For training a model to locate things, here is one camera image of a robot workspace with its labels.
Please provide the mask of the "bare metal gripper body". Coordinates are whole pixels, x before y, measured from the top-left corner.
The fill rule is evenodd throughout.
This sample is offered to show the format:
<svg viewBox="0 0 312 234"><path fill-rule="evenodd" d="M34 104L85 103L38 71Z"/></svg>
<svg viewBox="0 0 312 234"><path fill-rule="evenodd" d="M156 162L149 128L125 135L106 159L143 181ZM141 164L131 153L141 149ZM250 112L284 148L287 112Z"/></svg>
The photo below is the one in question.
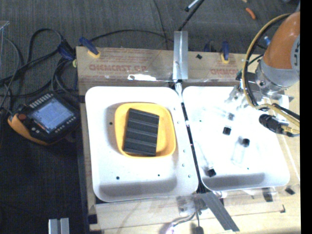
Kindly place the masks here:
<svg viewBox="0 0 312 234"><path fill-rule="evenodd" d="M293 70L256 70L254 73L245 72L240 78L241 88L252 104L258 104L263 98L279 100L283 91L294 85Z"/></svg>

